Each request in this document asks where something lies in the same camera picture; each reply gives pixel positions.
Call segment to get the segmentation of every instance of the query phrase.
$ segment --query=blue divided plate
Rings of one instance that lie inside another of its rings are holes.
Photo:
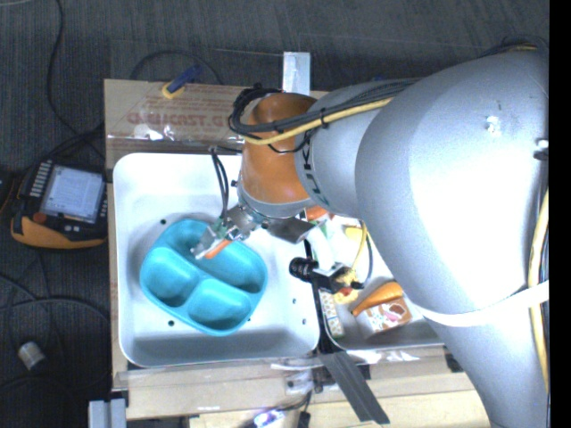
[[[169,226],[145,256],[139,280],[146,297],[172,316],[214,336],[240,328],[258,306],[268,283],[266,264],[243,243],[213,259],[195,259],[208,224],[183,219]]]

